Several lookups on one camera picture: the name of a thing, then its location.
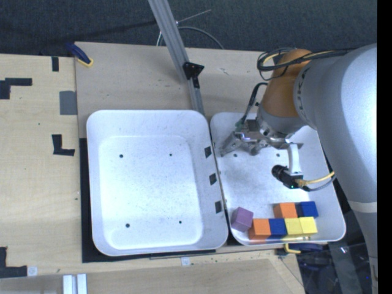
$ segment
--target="black connector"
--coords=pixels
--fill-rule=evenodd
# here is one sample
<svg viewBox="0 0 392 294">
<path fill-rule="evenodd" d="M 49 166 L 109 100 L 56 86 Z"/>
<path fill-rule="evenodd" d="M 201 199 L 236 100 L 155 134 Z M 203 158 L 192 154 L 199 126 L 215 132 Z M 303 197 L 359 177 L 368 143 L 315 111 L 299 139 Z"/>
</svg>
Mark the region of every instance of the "black connector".
<svg viewBox="0 0 392 294">
<path fill-rule="evenodd" d="M 280 182 L 283 183 L 285 187 L 289 189 L 298 189 L 298 183 L 296 179 L 303 179 L 303 175 L 290 175 L 288 173 L 288 168 L 282 165 L 275 165 L 272 168 L 272 175 Z"/>
</svg>

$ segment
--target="yellow cable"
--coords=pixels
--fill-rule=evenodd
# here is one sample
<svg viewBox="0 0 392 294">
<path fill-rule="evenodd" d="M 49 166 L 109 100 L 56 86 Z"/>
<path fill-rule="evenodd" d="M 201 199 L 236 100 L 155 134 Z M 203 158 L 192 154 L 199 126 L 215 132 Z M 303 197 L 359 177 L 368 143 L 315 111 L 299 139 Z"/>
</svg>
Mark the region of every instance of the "yellow cable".
<svg viewBox="0 0 392 294">
<path fill-rule="evenodd" d="M 322 182 L 322 181 L 324 181 L 324 180 L 326 180 L 326 179 L 331 178 L 331 177 L 334 176 L 334 175 L 335 175 L 335 172 L 332 171 L 330 174 L 328 174 L 328 175 L 326 175 L 326 176 L 323 176 L 322 178 L 312 179 L 312 180 L 296 179 L 295 181 L 298 183 L 298 185 L 299 185 L 300 187 L 303 187 L 303 186 L 306 186 L 306 185 L 309 185 L 309 184 L 314 184 L 314 183 Z"/>
</svg>

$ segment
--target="blue block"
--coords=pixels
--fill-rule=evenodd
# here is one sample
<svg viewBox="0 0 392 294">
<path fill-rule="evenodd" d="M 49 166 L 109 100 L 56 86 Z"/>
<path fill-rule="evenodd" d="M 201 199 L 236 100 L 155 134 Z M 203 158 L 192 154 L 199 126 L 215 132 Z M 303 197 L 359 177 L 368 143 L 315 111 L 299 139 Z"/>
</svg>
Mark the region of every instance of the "blue block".
<svg viewBox="0 0 392 294">
<path fill-rule="evenodd" d="M 286 224 L 283 218 L 268 219 L 271 236 L 268 239 L 282 238 L 287 235 Z"/>
<path fill-rule="evenodd" d="M 301 202 L 296 204 L 296 212 L 298 213 L 298 217 L 317 218 L 319 216 L 315 202 Z"/>
</svg>

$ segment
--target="orange block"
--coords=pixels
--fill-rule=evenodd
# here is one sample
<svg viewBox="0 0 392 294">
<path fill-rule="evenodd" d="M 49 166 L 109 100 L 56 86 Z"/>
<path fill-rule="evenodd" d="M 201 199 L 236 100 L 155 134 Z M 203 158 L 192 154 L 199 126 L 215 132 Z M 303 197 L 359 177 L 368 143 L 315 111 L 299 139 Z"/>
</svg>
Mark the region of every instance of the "orange block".
<svg viewBox="0 0 392 294">
<path fill-rule="evenodd" d="M 278 203 L 274 207 L 275 218 L 297 218 L 295 203 Z"/>
<path fill-rule="evenodd" d="M 248 231 L 249 239 L 267 239 L 271 236 L 270 222 L 268 219 L 253 219 L 252 227 Z"/>
</svg>

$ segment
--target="blue clamp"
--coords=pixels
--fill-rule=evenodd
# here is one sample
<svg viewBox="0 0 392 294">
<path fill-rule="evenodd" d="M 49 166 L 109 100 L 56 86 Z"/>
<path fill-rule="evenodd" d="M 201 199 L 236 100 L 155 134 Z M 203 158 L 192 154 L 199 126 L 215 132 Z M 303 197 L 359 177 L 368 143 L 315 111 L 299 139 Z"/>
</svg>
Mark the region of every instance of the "blue clamp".
<svg viewBox="0 0 392 294">
<path fill-rule="evenodd" d="M 78 46 L 76 46 L 73 43 L 67 42 L 66 43 L 66 48 L 69 52 L 71 52 L 74 56 L 77 57 L 78 62 L 81 63 L 82 65 L 86 67 L 91 67 L 92 64 L 94 63 L 94 60 L 89 58 L 86 53 L 80 49 Z"/>
</svg>

